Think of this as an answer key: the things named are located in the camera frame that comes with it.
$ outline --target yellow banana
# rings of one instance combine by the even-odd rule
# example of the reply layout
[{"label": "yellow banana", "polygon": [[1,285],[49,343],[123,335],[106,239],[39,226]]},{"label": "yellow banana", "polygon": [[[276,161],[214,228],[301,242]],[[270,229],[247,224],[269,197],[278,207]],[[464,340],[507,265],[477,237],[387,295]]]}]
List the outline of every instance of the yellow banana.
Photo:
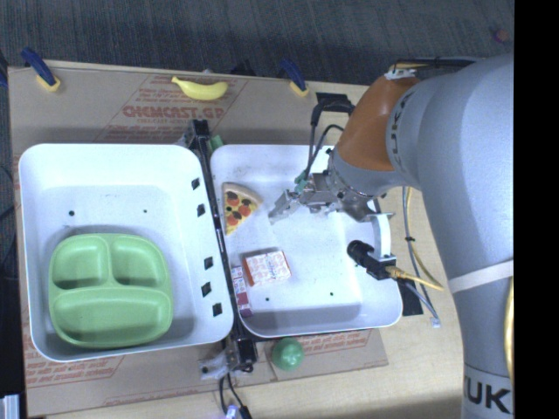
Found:
[{"label": "yellow banana", "polygon": [[180,80],[177,76],[173,76],[171,80],[183,90],[183,93],[194,100],[211,101],[221,98],[229,85],[226,82],[216,82],[215,84],[198,84],[188,80]]}]

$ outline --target yellow cable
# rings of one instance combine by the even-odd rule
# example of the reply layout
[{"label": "yellow cable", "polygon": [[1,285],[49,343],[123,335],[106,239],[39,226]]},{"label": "yellow cable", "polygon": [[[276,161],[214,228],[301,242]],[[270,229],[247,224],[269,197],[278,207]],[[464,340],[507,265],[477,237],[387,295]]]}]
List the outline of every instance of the yellow cable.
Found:
[{"label": "yellow cable", "polygon": [[510,381],[514,387],[514,277],[510,278],[505,308],[505,358]]},{"label": "yellow cable", "polygon": [[[406,195],[405,195],[405,205],[406,205],[406,213],[405,215],[408,218],[408,230],[409,230],[409,234],[411,236],[411,216],[410,216],[410,201],[411,201],[411,188],[408,187],[407,191],[406,191]],[[418,262],[419,267],[421,267],[421,270],[423,271],[423,273],[427,276],[427,278],[436,286],[433,288],[436,288],[437,290],[443,290],[443,285],[440,284],[427,270],[427,267],[425,267],[423,261],[421,260],[421,258],[419,257],[419,253],[416,249],[416,246],[413,242],[410,242],[410,246],[411,246],[411,252],[413,253],[414,258],[416,259],[416,261]]]},{"label": "yellow cable", "polygon": [[417,276],[410,275],[409,273],[395,267],[394,265],[387,265],[385,270],[391,275],[393,278],[400,278],[400,279],[411,279],[412,281],[416,281],[419,284],[426,285],[431,289],[435,290],[444,290],[442,285],[434,285],[429,281],[425,281],[424,279],[418,278]]}]

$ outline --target green plate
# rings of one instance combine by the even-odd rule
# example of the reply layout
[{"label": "green plate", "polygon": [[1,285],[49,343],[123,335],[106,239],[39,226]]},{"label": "green plate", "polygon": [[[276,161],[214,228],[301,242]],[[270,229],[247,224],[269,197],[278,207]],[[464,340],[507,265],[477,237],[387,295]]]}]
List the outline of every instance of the green plate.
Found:
[{"label": "green plate", "polygon": [[57,335],[78,347],[130,347],[156,340],[173,319],[165,258],[143,237],[69,237],[52,253],[49,311]]}]

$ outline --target black hole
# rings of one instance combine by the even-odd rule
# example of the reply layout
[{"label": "black hole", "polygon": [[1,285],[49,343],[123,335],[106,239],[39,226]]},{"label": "black hole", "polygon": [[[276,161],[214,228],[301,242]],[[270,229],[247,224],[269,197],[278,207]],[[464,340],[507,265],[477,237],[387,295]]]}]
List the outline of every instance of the black hole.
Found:
[{"label": "black hole", "polygon": [[217,317],[221,313],[223,313],[223,309],[221,308],[221,303],[214,304],[213,307],[213,316]]},{"label": "black hole", "polygon": [[205,297],[211,292],[211,284],[208,282],[202,286],[202,296]]}]

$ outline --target pizza slice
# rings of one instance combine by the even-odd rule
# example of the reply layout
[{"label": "pizza slice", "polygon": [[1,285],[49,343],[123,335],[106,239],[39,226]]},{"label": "pizza slice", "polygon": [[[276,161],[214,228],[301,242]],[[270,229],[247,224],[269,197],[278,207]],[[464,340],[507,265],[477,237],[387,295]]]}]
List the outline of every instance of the pizza slice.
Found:
[{"label": "pizza slice", "polygon": [[262,204],[262,198],[245,186],[223,184],[225,235],[230,235]]}]

